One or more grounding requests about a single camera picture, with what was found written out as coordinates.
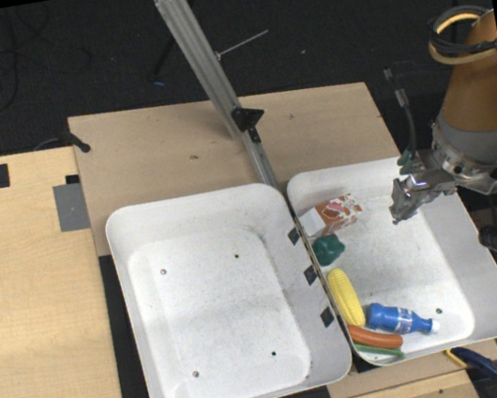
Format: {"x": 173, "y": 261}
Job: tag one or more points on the green toy pepper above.
{"x": 328, "y": 250}

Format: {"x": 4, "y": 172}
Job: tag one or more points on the blue toy bottle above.
{"x": 393, "y": 319}

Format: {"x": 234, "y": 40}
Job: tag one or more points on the white plastic tray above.
{"x": 408, "y": 270}
{"x": 221, "y": 312}

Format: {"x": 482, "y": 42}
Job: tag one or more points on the orange toy sausage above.
{"x": 375, "y": 337}

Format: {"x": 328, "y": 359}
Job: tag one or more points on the green toy bean pod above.
{"x": 382, "y": 352}

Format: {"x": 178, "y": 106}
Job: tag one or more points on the white and red carton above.
{"x": 334, "y": 215}

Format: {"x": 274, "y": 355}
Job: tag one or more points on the yellow toy corn cob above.
{"x": 345, "y": 295}

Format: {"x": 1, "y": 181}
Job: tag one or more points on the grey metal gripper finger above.
{"x": 413, "y": 204}
{"x": 399, "y": 197}

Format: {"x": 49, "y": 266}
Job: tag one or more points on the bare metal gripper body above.
{"x": 460, "y": 169}

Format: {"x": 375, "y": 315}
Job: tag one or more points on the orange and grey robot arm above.
{"x": 477, "y": 91}

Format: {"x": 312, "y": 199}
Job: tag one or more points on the brown flat board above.
{"x": 165, "y": 160}

